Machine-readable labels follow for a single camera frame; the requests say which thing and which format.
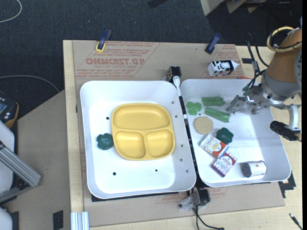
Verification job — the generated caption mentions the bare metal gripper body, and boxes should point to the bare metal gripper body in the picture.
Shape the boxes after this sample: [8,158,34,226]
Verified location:
[246,84,293,115]

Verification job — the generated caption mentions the white can with grey lid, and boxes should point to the white can with grey lid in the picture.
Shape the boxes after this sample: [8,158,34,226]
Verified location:
[240,160,267,178]

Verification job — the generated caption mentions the white and orange carton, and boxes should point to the white and orange carton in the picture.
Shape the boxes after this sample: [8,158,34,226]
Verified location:
[199,133,229,159]

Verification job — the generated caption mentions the yellow divided plate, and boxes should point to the yellow divided plate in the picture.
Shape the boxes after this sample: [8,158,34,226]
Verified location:
[110,103,176,161]

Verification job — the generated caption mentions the white plastic tray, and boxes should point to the white plastic tray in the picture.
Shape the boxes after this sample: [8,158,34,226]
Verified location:
[179,78,292,188]
[79,80,198,199]

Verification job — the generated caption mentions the long light green toy celery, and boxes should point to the long light green toy celery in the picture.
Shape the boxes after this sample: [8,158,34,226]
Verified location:
[204,106,231,124]

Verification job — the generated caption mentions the dark green toy broccoli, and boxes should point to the dark green toy broccoli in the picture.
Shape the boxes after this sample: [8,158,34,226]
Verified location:
[96,133,115,151]

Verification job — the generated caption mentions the short light green toy celery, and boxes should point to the short light green toy celery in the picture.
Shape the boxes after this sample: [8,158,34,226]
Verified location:
[201,96,226,107]

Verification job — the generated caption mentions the brown cardboard board red print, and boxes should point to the brown cardboard board red print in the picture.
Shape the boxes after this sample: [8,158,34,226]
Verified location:
[71,40,286,227]

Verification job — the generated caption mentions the light green toy grapes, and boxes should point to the light green toy grapes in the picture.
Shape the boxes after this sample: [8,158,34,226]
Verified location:
[185,101,202,116]

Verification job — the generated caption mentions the black and white milk carton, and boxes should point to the black and white milk carton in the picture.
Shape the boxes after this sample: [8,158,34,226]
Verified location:
[207,59,241,77]

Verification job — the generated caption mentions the thin black and white rod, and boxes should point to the thin black and white rod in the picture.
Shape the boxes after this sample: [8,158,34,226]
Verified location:
[173,76,200,189]

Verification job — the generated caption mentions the dark green toy pepper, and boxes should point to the dark green toy pepper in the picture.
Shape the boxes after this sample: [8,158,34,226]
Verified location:
[216,127,234,144]

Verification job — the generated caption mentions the tan round biscuit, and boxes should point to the tan round biscuit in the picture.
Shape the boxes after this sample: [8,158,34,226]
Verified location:
[193,116,214,135]

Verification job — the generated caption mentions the black block with thin wires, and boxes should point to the black block with thin wires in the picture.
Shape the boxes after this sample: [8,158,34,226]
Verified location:
[178,188,212,211]
[165,66,182,81]

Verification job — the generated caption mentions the black cylinder on white bracket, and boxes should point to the black cylinder on white bracket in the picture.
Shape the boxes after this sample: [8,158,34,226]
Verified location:
[270,103,302,142]

